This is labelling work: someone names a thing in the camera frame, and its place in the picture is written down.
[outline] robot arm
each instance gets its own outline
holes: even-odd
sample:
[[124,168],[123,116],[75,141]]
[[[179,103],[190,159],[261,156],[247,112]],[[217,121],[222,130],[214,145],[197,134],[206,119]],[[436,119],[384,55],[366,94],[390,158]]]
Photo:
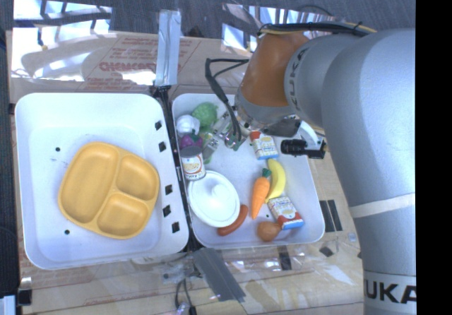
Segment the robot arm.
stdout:
[[295,114],[325,130],[361,245],[365,314],[416,314],[415,31],[304,41],[274,72],[285,102],[249,94],[263,73],[253,59],[236,96],[242,120],[277,126]]

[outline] toy food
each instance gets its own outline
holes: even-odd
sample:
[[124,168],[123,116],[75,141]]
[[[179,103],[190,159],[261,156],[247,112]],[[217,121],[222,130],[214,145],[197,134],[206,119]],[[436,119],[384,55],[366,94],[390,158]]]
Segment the toy food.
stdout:
[[266,203],[272,198],[281,196],[285,188],[285,170],[277,160],[270,158],[267,161],[268,169],[271,171],[271,186],[266,197]]
[[176,131],[180,136],[184,134],[198,134],[199,126],[201,123],[199,120],[189,114],[181,115],[176,120]]
[[279,156],[275,141],[271,136],[266,136],[260,131],[252,131],[249,138],[254,149],[254,155],[258,160],[267,160]]
[[191,113],[201,124],[201,129],[208,129],[217,120],[217,106],[211,102],[199,104]]
[[272,198],[268,202],[268,208],[280,224],[282,230],[289,230],[304,225],[304,220],[295,209],[289,197],[281,196]]
[[246,215],[248,215],[248,206],[240,205],[239,217],[229,226],[217,228],[217,233],[220,236],[226,236],[227,234],[233,233],[237,228],[242,226],[245,221]]
[[190,145],[195,145],[199,148],[203,147],[203,139],[197,136],[195,133],[185,134],[179,141],[179,149],[189,147]]
[[266,200],[268,190],[270,189],[270,181],[268,177],[271,171],[267,168],[262,169],[262,176],[260,176],[253,185],[253,193],[251,195],[251,218],[256,219],[263,203]]
[[265,242],[273,241],[280,231],[281,226],[276,222],[263,221],[257,227],[257,235]]

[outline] yellow plate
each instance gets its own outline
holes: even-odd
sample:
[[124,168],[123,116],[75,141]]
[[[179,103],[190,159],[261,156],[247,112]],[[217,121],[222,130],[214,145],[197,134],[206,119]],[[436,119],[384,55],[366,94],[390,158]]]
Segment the yellow plate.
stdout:
[[147,225],[157,200],[157,170],[143,158],[103,142],[84,145],[61,183],[58,205],[70,221],[116,239]]

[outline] black cable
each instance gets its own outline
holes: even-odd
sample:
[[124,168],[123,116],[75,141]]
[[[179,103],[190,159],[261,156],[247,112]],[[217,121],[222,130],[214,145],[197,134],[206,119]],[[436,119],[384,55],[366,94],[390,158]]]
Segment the black cable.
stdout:
[[356,29],[358,29],[358,27],[361,26],[361,25],[362,25],[362,21],[358,22],[358,24],[356,24],[356,25],[353,27],[353,32],[355,32]]
[[192,307],[193,304],[191,303],[191,298],[190,298],[190,295],[189,295],[189,291],[188,291],[187,288],[186,288],[186,278],[184,279],[184,290],[185,290],[186,298],[187,298],[188,301],[189,301],[189,305],[190,305],[190,307]]
[[176,297],[174,298],[174,304],[176,305],[176,310],[178,310],[178,308],[181,306],[177,297],[179,295],[179,289],[181,288],[182,282],[183,281],[179,281],[176,286]]
[[[210,84],[210,87],[212,88],[213,92],[217,95],[217,97],[225,104],[227,111],[230,114],[231,122],[232,122],[232,134],[234,136],[237,135],[237,140],[242,140],[242,130],[240,129],[240,124],[237,118],[235,117],[234,110],[232,109],[231,105],[229,104],[229,100],[227,99],[227,96],[221,86],[216,81],[216,77],[220,74],[229,71],[233,68],[237,68],[238,66],[241,66],[245,63],[247,63],[248,59],[206,59],[206,79]],[[226,69],[218,71],[215,75],[212,75],[212,72],[210,70],[210,64],[211,63],[217,63],[217,62],[228,62],[228,63],[237,63],[235,65],[229,66]]]
[[189,315],[197,315],[196,307],[190,307],[190,309],[189,309]]

